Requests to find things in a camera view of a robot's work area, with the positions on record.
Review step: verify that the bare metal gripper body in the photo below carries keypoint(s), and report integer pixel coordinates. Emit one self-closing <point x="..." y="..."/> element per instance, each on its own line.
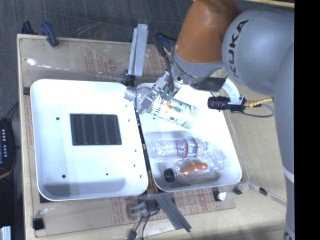
<point x="163" y="82"/>

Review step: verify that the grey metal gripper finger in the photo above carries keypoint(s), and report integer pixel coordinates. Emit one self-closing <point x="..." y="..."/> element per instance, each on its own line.
<point x="147" y="102"/>

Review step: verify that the clear bottle green white label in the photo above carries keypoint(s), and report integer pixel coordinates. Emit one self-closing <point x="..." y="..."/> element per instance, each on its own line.
<point x="178" y="112"/>

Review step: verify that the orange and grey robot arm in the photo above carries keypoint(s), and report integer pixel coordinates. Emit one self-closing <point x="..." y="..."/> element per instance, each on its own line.
<point x="260" y="54"/>

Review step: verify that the clear bottle red blue label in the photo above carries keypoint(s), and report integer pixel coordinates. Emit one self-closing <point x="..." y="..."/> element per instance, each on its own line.
<point x="175" y="147"/>

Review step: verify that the black ribbed flat rectangle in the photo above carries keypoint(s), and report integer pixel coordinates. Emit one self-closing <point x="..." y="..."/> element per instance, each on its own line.
<point x="96" y="129"/>

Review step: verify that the white plastic tray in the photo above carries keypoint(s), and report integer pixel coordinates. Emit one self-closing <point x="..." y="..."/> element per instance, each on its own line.
<point x="225" y="134"/>
<point x="90" y="164"/>

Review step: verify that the clear bottle black cap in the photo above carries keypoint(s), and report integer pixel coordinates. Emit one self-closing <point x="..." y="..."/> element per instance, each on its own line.
<point x="192" y="169"/>

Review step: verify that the brown cardboard board red print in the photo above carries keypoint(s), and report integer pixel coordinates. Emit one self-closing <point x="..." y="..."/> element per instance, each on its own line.
<point x="197" y="202"/>

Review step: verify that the black cylinder on white bracket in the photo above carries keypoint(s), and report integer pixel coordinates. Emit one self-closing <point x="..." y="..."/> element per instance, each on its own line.
<point x="220" y="103"/>

